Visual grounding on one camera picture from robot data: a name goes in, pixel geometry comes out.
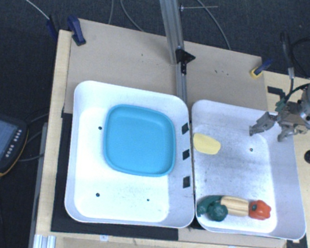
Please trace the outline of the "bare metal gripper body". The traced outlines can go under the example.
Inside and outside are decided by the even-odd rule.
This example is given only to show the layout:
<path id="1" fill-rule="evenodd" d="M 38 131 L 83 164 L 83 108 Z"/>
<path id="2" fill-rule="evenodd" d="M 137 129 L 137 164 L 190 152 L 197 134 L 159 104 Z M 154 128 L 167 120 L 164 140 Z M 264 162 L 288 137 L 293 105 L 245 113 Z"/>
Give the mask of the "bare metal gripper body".
<path id="1" fill-rule="evenodd" d="M 277 103 L 277 122 L 280 126 L 292 129 L 295 133 L 310 130 L 310 106 L 297 102 Z"/>

